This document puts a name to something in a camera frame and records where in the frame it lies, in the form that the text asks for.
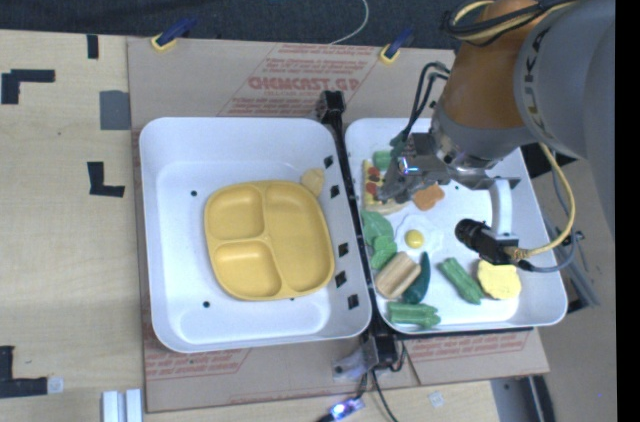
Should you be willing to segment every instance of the yellow plate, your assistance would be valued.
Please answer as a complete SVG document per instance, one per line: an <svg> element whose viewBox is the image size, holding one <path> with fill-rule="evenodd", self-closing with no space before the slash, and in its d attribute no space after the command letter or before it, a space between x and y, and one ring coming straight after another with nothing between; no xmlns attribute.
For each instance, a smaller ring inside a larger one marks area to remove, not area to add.
<svg viewBox="0 0 640 422"><path fill-rule="evenodd" d="M315 196L296 182L225 187L204 212L209 259L222 288L245 300L310 294L324 287L335 262Z"/></svg>

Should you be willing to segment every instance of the white plastic tray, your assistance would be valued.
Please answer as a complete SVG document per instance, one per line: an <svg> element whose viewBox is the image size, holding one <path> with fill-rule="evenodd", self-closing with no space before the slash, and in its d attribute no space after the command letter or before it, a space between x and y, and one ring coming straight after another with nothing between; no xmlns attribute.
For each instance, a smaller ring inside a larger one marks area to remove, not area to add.
<svg viewBox="0 0 640 422"><path fill-rule="evenodd" d="M362 261L335 142L323 125L294 118L161 118L142 130L140 157L151 316L164 345L191 353L348 338L367 328L372 310ZM231 297L207 253L208 197L240 182L299 182L310 168L324 168L318 200L338 280L291 300Z"/></svg>
<svg viewBox="0 0 640 422"><path fill-rule="evenodd" d="M414 131L429 130L429 119L421 119ZM389 141L407 124L406 119L363 119L353 122L346 131L345 141L349 150L349 167L354 177L354 189L361 207L362 162L371 159L377 150L388 150ZM520 246L533 248L549 242L542 215L535 198L524 160L518 151L506 157L490 171L491 176L518 177L519 184L512 190L512 231L520 238ZM460 243L454 235L456 224L464 218L486 221L491 226L492 206L488 191L471 191L456 182L442 186L445 197L429 211L421 212L413 203L400 212L386 216L397 229L408 215L419 215L426 225L437 228L433 235L441 238L441 246L429 253L431 282L424 302L438 308L442 322L429 330L418 326L387 323L395 330L407 334L433 334L470 332L499 329L515 329L552 325L559 322L567 309L567 297L560 273L530 273L518 270L522 292L518 298L493 300L486 298L480 306L464 301L454 287L437 269L437 264L448 257L455 257L469 272L478 261L478 254ZM399 250L407 251L416 262L420 250L410 251L403 243L402 235L396 235ZM534 265L556 264L552 252L536 255L530 260ZM386 320L387 300L377 294L377 304Z"/></svg>

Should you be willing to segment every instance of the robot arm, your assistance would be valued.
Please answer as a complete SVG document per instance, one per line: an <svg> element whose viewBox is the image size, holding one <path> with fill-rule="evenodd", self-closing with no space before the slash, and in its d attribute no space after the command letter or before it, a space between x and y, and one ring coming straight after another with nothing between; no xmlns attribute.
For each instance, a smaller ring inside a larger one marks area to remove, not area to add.
<svg viewBox="0 0 640 422"><path fill-rule="evenodd" d="M477 8L475 23L459 24ZM539 142L589 161L615 239L615 0L474 0L448 31L463 43L431 128L411 133L412 115L378 198L404 202L450 180L489 189L493 166Z"/></svg>

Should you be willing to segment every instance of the blue clamp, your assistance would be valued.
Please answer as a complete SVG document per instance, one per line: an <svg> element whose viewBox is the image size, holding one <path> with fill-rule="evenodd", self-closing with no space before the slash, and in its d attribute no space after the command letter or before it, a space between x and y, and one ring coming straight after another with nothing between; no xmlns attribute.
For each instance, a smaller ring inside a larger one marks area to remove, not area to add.
<svg viewBox="0 0 640 422"><path fill-rule="evenodd" d="M410 44L413 41L413 28L407 27L389 45L380 51L380 59L386 65L390 65L400 54L400 47Z"/></svg>
<svg viewBox="0 0 640 422"><path fill-rule="evenodd" d="M186 36L198 21L195 18L181 18L164 33L151 38L151 45L159 52L164 52L176 44L176 38Z"/></svg>

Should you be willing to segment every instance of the cardboard sheet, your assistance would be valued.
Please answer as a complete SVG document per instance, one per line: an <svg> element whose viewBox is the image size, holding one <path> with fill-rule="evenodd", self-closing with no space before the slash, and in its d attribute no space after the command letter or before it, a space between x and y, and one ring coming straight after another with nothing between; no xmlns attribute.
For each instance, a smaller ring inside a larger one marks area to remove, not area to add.
<svg viewBox="0 0 640 422"><path fill-rule="evenodd" d="M324 90L343 91L345 125L408 117L424 65L451 66L454 58L452 51L405 49L386 65L378 54L376 47L188 39L159 53L149 39L128 39L148 412L355 391L357 382L334 379L331 364L349 355L357 338L190 355L159 343L150 322L138 137L145 124L164 116L314 118ZM434 87L434 100L441 90ZM411 340L406 347L408 364L382 374L383 388L548 371L536 330Z"/></svg>

